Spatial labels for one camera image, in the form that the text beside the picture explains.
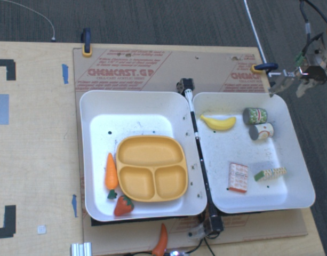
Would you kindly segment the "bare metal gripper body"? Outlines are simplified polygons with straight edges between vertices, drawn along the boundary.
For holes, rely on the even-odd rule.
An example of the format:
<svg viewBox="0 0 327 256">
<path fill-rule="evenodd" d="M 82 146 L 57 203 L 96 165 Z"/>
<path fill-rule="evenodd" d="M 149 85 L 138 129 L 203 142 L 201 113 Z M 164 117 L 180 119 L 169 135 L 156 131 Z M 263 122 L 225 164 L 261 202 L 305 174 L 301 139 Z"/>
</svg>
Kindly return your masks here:
<svg viewBox="0 0 327 256">
<path fill-rule="evenodd" d="M 320 33 L 314 36 L 304 52 L 300 64 L 301 79 L 304 82 L 327 82 L 327 35 Z"/>
</svg>

